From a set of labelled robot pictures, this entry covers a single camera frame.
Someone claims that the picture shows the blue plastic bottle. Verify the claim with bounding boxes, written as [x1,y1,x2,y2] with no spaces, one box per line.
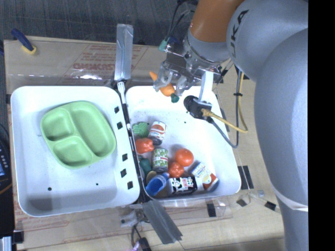
[144,172,170,197]

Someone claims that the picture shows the small can with green label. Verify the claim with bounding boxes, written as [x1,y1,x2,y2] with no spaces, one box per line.
[151,147,169,173]

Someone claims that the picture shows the green toy broccoli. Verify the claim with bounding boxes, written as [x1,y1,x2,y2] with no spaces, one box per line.
[132,121,150,139]

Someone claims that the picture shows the brown cardboard board, red print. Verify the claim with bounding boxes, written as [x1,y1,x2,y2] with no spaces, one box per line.
[3,35,285,251]

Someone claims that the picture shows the dark green toy vegetable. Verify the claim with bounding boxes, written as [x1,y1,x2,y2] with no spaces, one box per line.
[139,157,152,176]

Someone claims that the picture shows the orange toy tomato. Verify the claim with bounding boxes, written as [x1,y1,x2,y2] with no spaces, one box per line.
[174,148,195,167]

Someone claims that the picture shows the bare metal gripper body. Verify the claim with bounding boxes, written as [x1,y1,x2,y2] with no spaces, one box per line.
[160,39,224,85]

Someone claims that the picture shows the green divided plate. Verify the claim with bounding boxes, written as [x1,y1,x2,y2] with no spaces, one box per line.
[40,100,117,169]

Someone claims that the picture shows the white plastic tray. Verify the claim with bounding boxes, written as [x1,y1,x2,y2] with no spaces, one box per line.
[125,85,242,202]
[10,85,141,218]

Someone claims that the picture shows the small can with orange label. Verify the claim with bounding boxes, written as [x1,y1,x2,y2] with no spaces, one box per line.
[148,120,168,146]

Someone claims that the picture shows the black cylinder on white bracket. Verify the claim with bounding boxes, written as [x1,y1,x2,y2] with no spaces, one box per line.
[183,71,215,120]

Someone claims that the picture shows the orange toy carrot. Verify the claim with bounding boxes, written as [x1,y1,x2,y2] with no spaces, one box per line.
[149,71,181,104]

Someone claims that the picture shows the black and white milk carton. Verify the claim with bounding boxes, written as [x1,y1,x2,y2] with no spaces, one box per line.
[166,176,198,196]

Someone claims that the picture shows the white and orange juice carton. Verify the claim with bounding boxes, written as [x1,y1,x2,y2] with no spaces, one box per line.
[191,162,220,192]

